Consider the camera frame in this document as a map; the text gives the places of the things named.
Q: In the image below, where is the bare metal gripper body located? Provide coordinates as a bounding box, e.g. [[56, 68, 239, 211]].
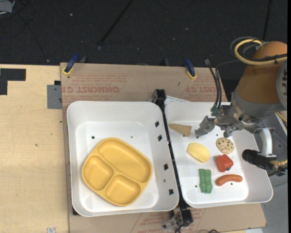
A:
[[214, 104, 260, 133]]

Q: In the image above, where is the beige chocolate chip biscuit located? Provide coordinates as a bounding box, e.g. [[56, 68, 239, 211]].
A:
[[215, 137, 235, 155]]

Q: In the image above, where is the tan ice cream cone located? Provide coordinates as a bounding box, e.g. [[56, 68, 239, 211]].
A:
[[168, 123, 193, 137]]

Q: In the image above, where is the pale yellow toy potato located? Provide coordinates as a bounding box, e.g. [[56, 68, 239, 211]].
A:
[[186, 142, 211, 164]]

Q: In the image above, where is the red toy bell pepper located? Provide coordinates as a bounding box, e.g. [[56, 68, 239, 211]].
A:
[[215, 154, 234, 173]]

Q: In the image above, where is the thin black rod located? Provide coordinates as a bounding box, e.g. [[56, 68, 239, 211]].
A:
[[159, 98, 188, 212]]

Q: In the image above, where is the white printed paper label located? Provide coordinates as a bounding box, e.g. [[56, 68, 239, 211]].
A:
[[165, 95, 191, 104]]

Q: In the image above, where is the orange toy sausage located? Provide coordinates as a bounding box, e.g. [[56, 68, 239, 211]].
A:
[[215, 174, 243, 187]]

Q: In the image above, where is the green toy asparagus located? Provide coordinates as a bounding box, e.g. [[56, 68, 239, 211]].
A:
[[198, 168, 213, 194]]

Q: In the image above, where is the white plastic tray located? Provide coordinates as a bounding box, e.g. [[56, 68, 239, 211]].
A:
[[66, 100, 180, 217], [164, 100, 274, 209]]

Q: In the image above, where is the brown cardboard board red print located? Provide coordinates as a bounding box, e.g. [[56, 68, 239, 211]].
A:
[[60, 62, 268, 233]]

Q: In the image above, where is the yellow divided plate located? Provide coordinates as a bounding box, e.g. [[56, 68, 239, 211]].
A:
[[81, 137, 153, 207]]

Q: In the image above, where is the black cylinder on white bracket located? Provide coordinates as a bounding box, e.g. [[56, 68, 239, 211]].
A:
[[242, 127, 278, 171]]

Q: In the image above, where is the black block with thin wires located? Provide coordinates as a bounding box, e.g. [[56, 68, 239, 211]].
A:
[[180, 208, 194, 226], [152, 89, 167, 104]]

